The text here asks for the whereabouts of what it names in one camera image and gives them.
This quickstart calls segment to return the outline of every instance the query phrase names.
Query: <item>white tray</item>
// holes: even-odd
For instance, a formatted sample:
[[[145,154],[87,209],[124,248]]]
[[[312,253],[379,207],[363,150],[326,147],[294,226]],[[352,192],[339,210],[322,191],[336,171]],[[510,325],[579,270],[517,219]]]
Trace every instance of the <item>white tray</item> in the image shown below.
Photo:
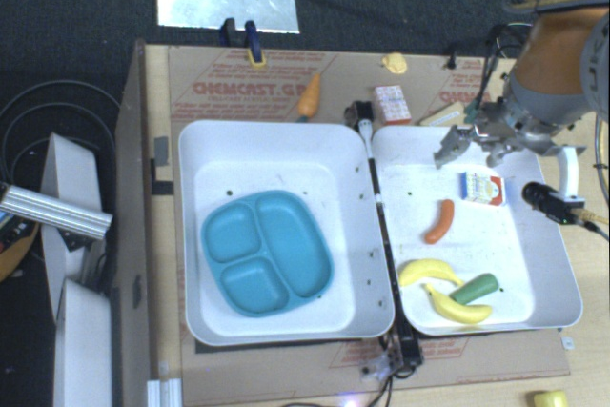
[[[339,125],[197,121],[179,140],[187,323],[215,345],[381,336],[394,322],[364,145]],[[247,317],[214,282],[199,240],[205,218],[234,199],[283,190],[309,207],[335,276],[319,300]]]
[[[485,165],[486,153],[473,144],[461,158],[437,170],[433,152],[446,133],[446,128],[394,126],[375,134],[373,152],[396,270],[411,260],[437,258],[451,264],[464,281],[493,273],[501,292],[474,302],[494,308],[488,319],[462,326],[434,311],[422,280],[401,289],[409,322],[431,336],[566,327],[577,322],[582,301],[559,226],[521,198],[526,183],[543,182],[537,158],[527,151],[512,153],[490,169]],[[465,171],[503,177],[506,205],[461,200],[458,176]],[[437,244],[427,245],[423,236],[434,226],[444,198],[456,203],[454,222]],[[443,280],[427,281],[446,294],[456,288]]]

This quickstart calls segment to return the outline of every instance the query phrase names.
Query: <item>banana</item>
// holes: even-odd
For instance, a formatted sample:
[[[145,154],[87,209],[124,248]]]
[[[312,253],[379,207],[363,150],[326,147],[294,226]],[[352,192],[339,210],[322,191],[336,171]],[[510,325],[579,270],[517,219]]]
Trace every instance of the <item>banana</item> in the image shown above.
[[[459,287],[464,281],[459,279],[448,263],[439,259],[424,258],[407,264],[398,275],[398,284],[406,287],[420,278],[441,278],[454,282]]]
[[[489,305],[461,305],[448,295],[442,294],[426,283],[426,290],[432,296],[436,311],[443,317],[462,324],[479,324],[489,317],[493,311]]]

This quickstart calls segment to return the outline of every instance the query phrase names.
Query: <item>black floor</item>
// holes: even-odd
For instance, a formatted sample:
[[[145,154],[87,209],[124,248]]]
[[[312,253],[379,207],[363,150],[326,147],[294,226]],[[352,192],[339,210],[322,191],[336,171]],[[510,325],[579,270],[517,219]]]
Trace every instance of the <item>black floor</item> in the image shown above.
[[[464,55],[483,53],[496,23],[520,20],[502,12],[500,0],[296,0],[301,34],[263,35],[266,47],[328,51],[403,51]],[[133,43],[216,44],[213,31],[160,28],[156,0],[0,0],[0,111],[16,94],[39,82],[76,79],[120,99]],[[35,104],[70,102],[98,113],[112,129],[112,104],[86,89],[47,88],[0,119],[0,137]],[[36,112],[15,126],[6,154],[12,163],[41,134],[57,131],[87,138],[97,148],[112,208],[108,141],[95,124],[71,111]],[[15,183],[37,188],[44,145],[24,153]],[[0,406],[51,405],[54,330],[42,252],[37,243],[22,264],[23,276],[0,283]]]

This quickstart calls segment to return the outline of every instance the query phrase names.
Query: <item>blue plate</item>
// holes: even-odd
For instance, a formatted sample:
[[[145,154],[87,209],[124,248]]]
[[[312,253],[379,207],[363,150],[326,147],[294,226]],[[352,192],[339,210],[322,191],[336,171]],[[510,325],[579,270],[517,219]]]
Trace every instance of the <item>blue plate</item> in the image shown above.
[[[333,279],[324,236],[293,193],[255,193],[219,207],[201,241],[220,292],[243,315],[290,311],[320,298]]]

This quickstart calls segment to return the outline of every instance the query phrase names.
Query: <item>orange carrot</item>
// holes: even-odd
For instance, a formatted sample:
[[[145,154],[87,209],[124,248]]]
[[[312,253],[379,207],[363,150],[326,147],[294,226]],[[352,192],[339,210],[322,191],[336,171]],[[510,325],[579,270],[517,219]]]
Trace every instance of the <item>orange carrot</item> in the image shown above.
[[[320,103],[320,74],[316,73],[298,100],[298,114],[314,117]]]
[[[426,243],[435,244],[449,231],[451,223],[454,221],[455,208],[454,201],[448,198],[440,203],[440,219],[437,225],[425,235]]]

